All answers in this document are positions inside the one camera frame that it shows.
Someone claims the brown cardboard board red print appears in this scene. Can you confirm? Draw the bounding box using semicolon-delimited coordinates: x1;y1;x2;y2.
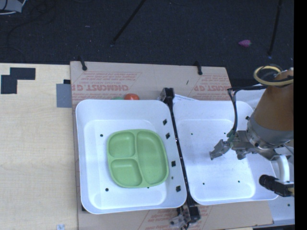
70;61;274;230

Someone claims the green divided plate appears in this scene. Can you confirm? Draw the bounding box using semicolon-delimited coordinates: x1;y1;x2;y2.
106;128;170;189

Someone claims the white plastic tray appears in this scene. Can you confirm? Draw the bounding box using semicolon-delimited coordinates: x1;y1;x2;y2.
172;99;280;206
75;99;188;215

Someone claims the black cylinder on white bracket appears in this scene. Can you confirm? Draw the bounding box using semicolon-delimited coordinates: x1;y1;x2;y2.
258;152;295;198

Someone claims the thin black rod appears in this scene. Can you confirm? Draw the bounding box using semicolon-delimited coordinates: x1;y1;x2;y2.
165;96;195;208

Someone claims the white printed paper slip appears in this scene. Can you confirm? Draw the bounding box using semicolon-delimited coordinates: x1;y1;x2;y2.
173;94;200;102

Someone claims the black block with thin wires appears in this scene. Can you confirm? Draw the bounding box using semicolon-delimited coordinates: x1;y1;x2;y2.
188;205;201;224
160;87;175;103

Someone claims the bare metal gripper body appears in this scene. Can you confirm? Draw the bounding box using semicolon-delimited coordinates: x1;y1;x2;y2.
228;126;277;154

